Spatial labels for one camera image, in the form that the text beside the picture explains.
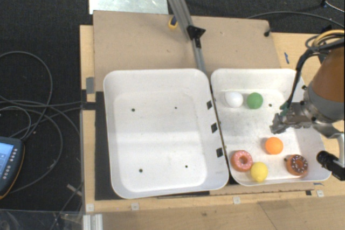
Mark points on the yellow lemon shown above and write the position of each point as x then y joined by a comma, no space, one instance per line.
259,171

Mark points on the white egg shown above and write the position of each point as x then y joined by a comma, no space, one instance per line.
234,99

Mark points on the white plastic tray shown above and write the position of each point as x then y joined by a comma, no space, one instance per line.
159,137
250,129

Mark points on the brown cardboard board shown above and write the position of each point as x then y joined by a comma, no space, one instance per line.
145,45

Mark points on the pink doughnut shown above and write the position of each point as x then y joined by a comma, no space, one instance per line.
237,163

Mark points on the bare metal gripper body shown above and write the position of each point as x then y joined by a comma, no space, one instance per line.
297,115

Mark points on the black cylinder on white bracket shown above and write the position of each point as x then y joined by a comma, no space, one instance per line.
330,161

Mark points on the orange ball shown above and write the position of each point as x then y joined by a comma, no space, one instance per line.
274,145

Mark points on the green ball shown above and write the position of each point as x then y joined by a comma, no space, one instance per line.
254,100

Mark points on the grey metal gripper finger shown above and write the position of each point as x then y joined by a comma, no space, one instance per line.
277,129
277,118

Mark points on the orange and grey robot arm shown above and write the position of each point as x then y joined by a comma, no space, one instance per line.
330,80

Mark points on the brown doughnut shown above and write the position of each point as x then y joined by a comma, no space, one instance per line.
296,165

